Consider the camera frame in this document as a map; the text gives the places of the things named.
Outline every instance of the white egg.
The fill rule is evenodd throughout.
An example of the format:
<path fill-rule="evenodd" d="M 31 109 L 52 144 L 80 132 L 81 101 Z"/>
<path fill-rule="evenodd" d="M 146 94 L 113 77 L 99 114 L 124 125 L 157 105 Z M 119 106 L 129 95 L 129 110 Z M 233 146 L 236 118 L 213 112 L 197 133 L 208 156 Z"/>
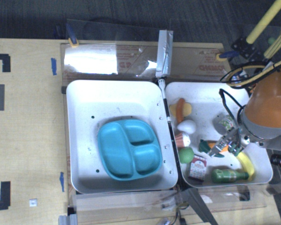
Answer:
<path fill-rule="evenodd" d="M 180 132 L 193 134 L 197 129 L 197 125 L 193 120 L 184 120 L 177 125 L 177 129 Z"/>

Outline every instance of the orange item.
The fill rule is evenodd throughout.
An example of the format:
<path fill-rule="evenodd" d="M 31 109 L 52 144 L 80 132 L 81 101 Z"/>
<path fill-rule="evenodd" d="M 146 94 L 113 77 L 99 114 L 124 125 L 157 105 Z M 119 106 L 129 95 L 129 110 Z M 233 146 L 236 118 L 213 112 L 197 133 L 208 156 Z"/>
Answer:
<path fill-rule="evenodd" d="M 184 117 L 183 117 L 184 104 L 185 104 L 185 99 L 180 98 L 178 100 L 177 107 L 176 107 L 176 119 L 177 119 L 178 124 L 184 120 Z"/>
<path fill-rule="evenodd" d="M 208 146 L 210 147 L 210 148 L 213 148 L 213 146 L 215 145 L 215 143 L 216 142 L 207 142 L 208 143 Z M 220 153 L 222 153 L 222 152 L 227 152 L 228 151 L 228 145 L 226 146 L 226 147 L 224 147 L 223 149 L 222 149 L 222 151 L 220 151 Z"/>
<path fill-rule="evenodd" d="M 244 113 L 259 126 L 281 128 L 281 69 L 257 83 Z"/>

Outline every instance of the gray carpet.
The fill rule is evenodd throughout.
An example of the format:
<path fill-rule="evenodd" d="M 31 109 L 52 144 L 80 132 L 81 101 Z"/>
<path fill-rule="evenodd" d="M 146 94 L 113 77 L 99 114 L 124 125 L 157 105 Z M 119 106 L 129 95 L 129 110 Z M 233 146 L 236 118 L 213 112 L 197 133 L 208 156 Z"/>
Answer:
<path fill-rule="evenodd" d="M 249 34 L 274 1 L 0 0 L 0 38 L 63 38 L 66 22 L 75 27 L 80 20 L 92 21 L 91 28 L 97 23 L 105 23 L 105 28 L 109 23 L 147 28 L 140 40 L 156 40 L 157 30 L 171 29 L 176 42 L 221 42 L 229 49 L 238 37 Z M 85 31 L 75 29 L 79 39 L 107 36 L 86 26 Z M 266 49 L 268 38 L 280 31 L 281 11 L 257 41 L 258 48 Z M 281 193 L 275 199 L 281 213 Z"/>

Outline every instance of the carrot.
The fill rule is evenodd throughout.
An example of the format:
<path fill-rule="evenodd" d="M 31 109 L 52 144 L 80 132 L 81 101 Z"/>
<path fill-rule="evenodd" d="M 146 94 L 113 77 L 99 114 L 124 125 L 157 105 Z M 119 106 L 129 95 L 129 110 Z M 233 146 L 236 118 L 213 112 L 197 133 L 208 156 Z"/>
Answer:
<path fill-rule="evenodd" d="M 213 148 L 213 146 L 215 145 L 215 143 L 216 143 L 216 142 L 208 142 L 208 146 L 209 146 L 210 148 Z M 223 150 L 220 151 L 220 153 L 228 151 L 228 147 L 229 147 L 228 145 L 227 145 L 226 147 L 224 147 Z"/>
<path fill-rule="evenodd" d="M 180 98 L 178 100 L 177 107 L 176 107 L 176 119 L 177 119 L 178 124 L 184 120 L 184 117 L 183 117 L 184 104 L 185 104 L 185 99 Z"/>

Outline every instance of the blue divided plate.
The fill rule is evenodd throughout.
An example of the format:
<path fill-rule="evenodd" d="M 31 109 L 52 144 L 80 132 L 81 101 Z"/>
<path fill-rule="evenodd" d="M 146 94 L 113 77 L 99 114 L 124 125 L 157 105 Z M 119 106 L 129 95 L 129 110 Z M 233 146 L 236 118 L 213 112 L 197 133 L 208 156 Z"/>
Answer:
<path fill-rule="evenodd" d="M 98 132 L 99 153 L 106 172 L 116 180 L 150 176 L 162 165 L 158 139 L 144 121 L 118 120 Z"/>

